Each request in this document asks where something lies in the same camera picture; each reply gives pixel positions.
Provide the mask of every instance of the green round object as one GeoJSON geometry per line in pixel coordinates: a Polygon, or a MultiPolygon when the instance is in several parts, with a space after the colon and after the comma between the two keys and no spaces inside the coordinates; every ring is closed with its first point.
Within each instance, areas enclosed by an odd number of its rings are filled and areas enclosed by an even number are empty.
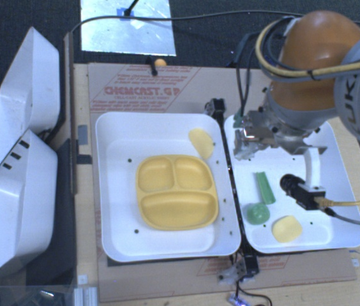
{"type": "Polygon", "coordinates": [[[256,203],[248,205],[246,216],[250,224],[263,224],[268,221],[271,215],[264,203],[256,203]]]}

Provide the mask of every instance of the orange ball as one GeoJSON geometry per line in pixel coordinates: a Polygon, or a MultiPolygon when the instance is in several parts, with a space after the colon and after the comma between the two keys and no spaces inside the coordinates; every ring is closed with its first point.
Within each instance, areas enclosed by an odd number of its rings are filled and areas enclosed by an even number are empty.
{"type": "Polygon", "coordinates": [[[155,66],[167,66],[167,63],[164,59],[156,59],[154,61],[155,66]]]}

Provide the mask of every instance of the yellow divided plate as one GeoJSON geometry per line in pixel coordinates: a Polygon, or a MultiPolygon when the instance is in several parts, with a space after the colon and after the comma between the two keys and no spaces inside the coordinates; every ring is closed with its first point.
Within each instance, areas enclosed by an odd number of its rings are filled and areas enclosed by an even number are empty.
{"type": "Polygon", "coordinates": [[[136,191],[143,220],[159,230],[201,228],[213,223],[218,215],[211,170],[194,156],[145,159],[137,168],[136,191]]]}

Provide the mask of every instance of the black hole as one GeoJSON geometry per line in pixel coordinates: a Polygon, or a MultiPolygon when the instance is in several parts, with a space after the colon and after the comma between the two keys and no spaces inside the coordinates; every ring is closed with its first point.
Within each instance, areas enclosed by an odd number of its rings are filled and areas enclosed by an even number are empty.
{"type": "Polygon", "coordinates": [[[21,146],[25,147],[26,149],[29,148],[29,144],[27,142],[25,142],[24,140],[21,140],[19,143],[21,146]]]}
{"type": "Polygon", "coordinates": [[[11,155],[12,157],[14,157],[15,159],[17,159],[17,160],[21,159],[21,156],[18,155],[17,153],[11,152],[10,155],[11,155]]]}

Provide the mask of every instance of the cardboard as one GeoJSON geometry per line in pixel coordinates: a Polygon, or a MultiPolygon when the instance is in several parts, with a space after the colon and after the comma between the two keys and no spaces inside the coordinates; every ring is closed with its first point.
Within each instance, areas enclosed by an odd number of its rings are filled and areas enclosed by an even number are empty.
{"type": "MultiPolygon", "coordinates": [[[[158,76],[152,76],[149,66],[90,64],[88,103],[91,128],[94,128],[97,118],[108,111],[202,113],[205,104],[211,98],[225,99],[226,117],[238,109],[234,69],[168,66],[158,67],[157,70],[158,76]]],[[[245,85],[244,73],[241,76],[245,85]]],[[[252,72],[247,110],[256,108],[262,102],[262,89],[268,83],[269,80],[259,70],[252,72]]],[[[228,257],[133,264],[108,261],[101,247],[99,185],[93,130],[91,137],[98,258],[97,285],[100,301],[113,302],[233,290],[233,286],[219,285],[217,279],[218,272],[231,266],[228,257]]],[[[260,273],[245,282],[244,288],[356,279],[356,272],[346,249],[261,256],[259,264],[260,273]]]]}

